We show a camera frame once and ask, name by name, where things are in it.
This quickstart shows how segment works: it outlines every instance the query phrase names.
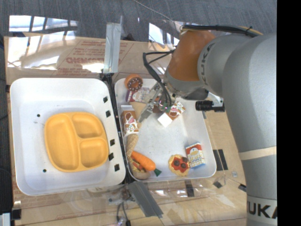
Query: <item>white tray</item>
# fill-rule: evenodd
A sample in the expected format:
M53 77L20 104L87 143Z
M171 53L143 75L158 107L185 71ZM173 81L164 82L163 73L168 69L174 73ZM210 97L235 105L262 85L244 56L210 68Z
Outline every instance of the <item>white tray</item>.
M115 84L115 93L118 108L127 105L127 89L121 79ZM144 79L143 87L151 88L156 83L153 79ZM151 158L157 169L162 173L157 177L155 173L145 181L172 181L193 178L208 178L216 172L216 162L212 151L209 135L201 111L196 111L195 102L178 98L186 111L164 128L157 118L161 114L152 114L143 121L139 129L139 140L135 151ZM190 169L188 176L181 177L172 173L168 167L168 159L173 154L185 156L185 146L199 142L202 145L205 165Z
M12 83L10 96L16 182L24 194L53 194L122 182L126 170L105 83L97 79L22 78ZM92 113L100 119L114 158L95 169L62 172L48 158L44 125L51 115L75 111Z

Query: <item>gray floor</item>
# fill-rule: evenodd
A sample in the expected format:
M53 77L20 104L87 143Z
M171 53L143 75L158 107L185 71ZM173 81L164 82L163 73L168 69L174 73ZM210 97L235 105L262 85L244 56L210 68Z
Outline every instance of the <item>gray floor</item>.
M131 33L137 41L148 40L150 21L164 26L162 20L252 26L262 33L277 31L277 0L0 0L0 34L3 36L12 35L8 30L10 15L76 20L78 36L96 38L105 37L107 22L119 23L123 16L123 33ZM11 208L4 79L4 54L0 51L0 214Z

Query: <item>toy carrot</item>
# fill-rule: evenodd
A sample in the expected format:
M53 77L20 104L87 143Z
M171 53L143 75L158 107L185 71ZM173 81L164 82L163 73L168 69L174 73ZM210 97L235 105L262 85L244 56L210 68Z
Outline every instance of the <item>toy carrot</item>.
M133 151L131 154L131 157L140 163L141 166L143 166L147 171L154 171L156 176L159 176L161 171L156 169L156 164L147 156L142 155L141 153L138 153L136 151Z

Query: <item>beige stripe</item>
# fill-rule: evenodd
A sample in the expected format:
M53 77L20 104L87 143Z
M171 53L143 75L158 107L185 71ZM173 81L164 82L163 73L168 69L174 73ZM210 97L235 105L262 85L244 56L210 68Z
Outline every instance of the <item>beige stripe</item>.
M259 157L271 156L276 154L277 154L277 146L238 153L241 160L255 159Z

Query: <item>orange divided plate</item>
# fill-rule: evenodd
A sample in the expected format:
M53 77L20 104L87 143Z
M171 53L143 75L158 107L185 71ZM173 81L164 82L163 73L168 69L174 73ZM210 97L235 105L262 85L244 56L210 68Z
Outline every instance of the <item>orange divided plate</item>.
M60 113L45 124L49 159L60 171L76 172L101 166L109 155L101 121L87 112Z

